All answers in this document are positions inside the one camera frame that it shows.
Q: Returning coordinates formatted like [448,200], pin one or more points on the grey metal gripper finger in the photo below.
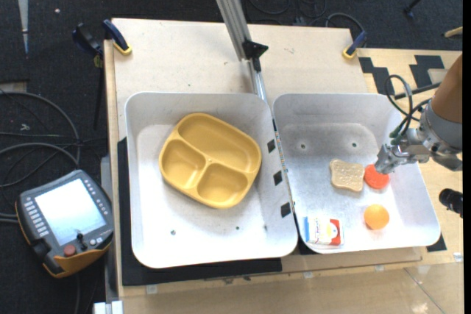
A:
[382,162]
[394,160]

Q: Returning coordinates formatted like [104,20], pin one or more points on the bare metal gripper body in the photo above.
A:
[417,149]

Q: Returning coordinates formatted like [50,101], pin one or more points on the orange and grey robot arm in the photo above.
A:
[448,99]

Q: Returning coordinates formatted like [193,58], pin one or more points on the red round slice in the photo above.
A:
[376,181]

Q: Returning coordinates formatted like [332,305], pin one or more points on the beige bread slice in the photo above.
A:
[346,175]

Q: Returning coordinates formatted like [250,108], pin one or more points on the orange ball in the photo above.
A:
[376,217]

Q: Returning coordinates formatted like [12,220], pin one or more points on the white plastic tray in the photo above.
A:
[154,239]
[331,114]

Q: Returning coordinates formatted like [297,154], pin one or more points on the white and red carton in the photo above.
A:
[323,231]

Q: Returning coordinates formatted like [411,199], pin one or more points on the yellow divided plate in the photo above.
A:
[211,158]

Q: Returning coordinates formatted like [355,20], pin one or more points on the pale wood board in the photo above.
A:
[184,59]

